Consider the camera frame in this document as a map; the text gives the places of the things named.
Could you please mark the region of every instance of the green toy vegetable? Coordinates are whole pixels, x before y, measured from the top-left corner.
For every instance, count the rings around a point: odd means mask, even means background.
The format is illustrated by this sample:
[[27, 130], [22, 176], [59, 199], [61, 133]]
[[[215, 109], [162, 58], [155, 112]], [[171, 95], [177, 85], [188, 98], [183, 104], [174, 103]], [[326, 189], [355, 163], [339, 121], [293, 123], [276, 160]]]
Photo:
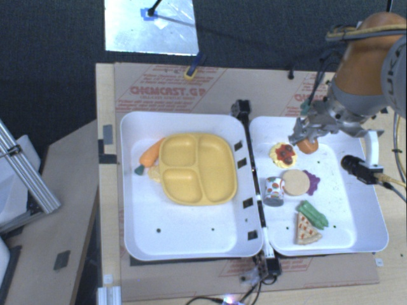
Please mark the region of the green toy vegetable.
[[298, 211], [302, 212], [302, 214], [311, 222], [311, 224], [318, 229], [324, 229], [324, 227], [329, 226], [325, 215], [315, 209], [314, 206], [308, 201], [303, 201], [298, 207]]

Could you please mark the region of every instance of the round beige toy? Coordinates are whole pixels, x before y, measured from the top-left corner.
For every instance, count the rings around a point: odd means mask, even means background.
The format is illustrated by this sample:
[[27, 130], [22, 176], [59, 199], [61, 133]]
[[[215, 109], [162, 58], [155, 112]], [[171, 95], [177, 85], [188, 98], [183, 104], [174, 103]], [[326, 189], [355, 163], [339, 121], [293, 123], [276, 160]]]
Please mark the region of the round beige toy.
[[295, 153], [292, 145], [279, 142], [275, 144], [269, 154], [273, 162], [280, 168], [290, 168], [294, 166], [297, 160], [297, 154]]
[[300, 196], [310, 188], [310, 179], [302, 170], [288, 170], [282, 179], [286, 183], [284, 190], [291, 196]]

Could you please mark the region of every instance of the white tray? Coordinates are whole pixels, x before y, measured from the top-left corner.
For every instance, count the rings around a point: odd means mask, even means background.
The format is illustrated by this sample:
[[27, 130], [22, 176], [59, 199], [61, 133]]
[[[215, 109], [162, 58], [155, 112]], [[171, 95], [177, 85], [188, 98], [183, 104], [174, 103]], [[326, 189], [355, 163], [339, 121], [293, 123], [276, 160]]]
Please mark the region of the white tray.
[[[250, 124], [256, 169], [262, 194], [265, 179], [281, 176], [285, 171], [273, 164], [268, 156], [272, 146], [287, 142], [295, 118], [258, 117]], [[281, 207], [265, 206], [268, 237], [272, 247], [287, 256], [319, 255], [355, 252], [377, 252], [387, 246], [389, 236], [373, 186], [349, 175], [340, 165], [341, 159], [353, 155], [364, 159], [359, 139], [340, 132], [319, 139], [319, 149], [306, 155], [298, 154], [292, 169], [307, 170], [321, 178], [312, 196], [285, 195]], [[322, 239], [309, 245], [295, 244], [296, 207], [308, 200], [329, 221], [321, 231]]]
[[[143, 261], [250, 257], [263, 235], [254, 193], [244, 128], [227, 115], [132, 112], [121, 121], [125, 245]], [[237, 168], [237, 193], [215, 206], [185, 206], [167, 198], [161, 184], [134, 173], [140, 155], [158, 139], [174, 133], [213, 133], [229, 143]], [[242, 148], [235, 151], [234, 145]], [[252, 205], [244, 207], [244, 201]]]

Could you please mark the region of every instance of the wooden edge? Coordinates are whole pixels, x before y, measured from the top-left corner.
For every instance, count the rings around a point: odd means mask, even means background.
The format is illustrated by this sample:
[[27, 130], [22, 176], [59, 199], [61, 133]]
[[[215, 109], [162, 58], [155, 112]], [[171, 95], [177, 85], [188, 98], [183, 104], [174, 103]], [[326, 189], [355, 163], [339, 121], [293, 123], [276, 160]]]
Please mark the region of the wooden edge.
[[[96, 65], [96, 90], [98, 141], [104, 139], [104, 127], [111, 126], [113, 143], [103, 144], [103, 152], [116, 155], [113, 64]], [[120, 286], [117, 163], [99, 163], [99, 202], [102, 284], [103, 287]]]

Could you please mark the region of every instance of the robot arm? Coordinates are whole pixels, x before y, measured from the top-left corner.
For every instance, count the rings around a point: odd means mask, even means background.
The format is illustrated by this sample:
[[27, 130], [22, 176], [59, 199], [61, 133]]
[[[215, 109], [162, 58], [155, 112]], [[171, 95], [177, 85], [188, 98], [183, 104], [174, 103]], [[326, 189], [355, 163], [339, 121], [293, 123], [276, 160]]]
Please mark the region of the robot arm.
[[[368, 130], [361, 125], [387, 106], [406, 117], [405, 26], [403, 17], [377, 13], [354, 31], [358, 35], [343, 32], [342, 38], [345, 35], [353, 38], [328, 94], [310, 105], [305, 119], [296, 120], [294, 133], [289, 136], [291, 144], [310, 154], [318, 148], [317, 138], [328, 133], [341, 130], [352, 137], [365, 137]], [[393, 27], [396, 32], [375, 30]]]

